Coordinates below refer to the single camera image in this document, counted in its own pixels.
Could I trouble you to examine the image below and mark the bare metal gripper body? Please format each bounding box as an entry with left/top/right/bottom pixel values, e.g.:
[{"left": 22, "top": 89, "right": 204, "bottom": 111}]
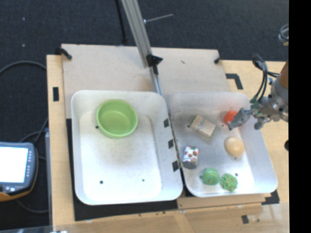
[{"left": 251, "top": 94, "right": 289, "bottom": 122}]

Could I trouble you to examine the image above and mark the orange ball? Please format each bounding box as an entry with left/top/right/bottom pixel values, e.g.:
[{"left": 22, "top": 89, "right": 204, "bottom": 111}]
[{"left": 224, "top": 110, "right": 239, "bottom": 126}]

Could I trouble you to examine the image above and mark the beige toy bread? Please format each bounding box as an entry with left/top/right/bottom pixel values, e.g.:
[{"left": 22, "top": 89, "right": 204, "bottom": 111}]
[{"left": 224, "top": 136, "right": 245, "bottom": 157}]

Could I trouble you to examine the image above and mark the beige patterned packet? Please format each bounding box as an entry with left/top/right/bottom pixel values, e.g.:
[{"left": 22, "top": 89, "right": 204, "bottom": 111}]
[{"left": 190, "top": 114, "right": 217, "bottom": 138}]

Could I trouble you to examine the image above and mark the white plastic tray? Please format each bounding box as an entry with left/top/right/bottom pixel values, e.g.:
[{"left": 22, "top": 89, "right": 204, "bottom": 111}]
[
  {"left": 70, "top": 89, "right": 184, "bottom": 206},
  {"left": 167, "top": 91, "right": 278, "bottom": 198}
]

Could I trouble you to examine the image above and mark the white can with red print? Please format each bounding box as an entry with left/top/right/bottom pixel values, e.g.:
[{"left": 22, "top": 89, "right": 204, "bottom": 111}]
[{"left": 182, "top": 145, "right": 200, "bottom": 170}]

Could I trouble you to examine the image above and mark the green broccoli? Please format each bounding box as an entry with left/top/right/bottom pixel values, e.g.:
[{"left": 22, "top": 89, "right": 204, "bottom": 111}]
[{"left": 220, "top": 173, "right": 239, "bottom": 192}]

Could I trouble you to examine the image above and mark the green apple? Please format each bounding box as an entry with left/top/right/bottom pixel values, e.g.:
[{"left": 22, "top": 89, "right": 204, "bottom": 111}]
[{"left": 200, "top": 167, "right": 221, "bottom": 186}]

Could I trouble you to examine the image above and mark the green bowl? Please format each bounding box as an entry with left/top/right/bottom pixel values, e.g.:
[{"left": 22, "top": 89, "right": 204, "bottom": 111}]
[{"left": 96, "top": 99, "right": 139, "bottom": 139}]

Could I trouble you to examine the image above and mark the pale wooden board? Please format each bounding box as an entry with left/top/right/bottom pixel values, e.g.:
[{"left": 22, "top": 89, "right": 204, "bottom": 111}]
[{"left": 60, "top": 43, "right": 268, "bottom": 210}]

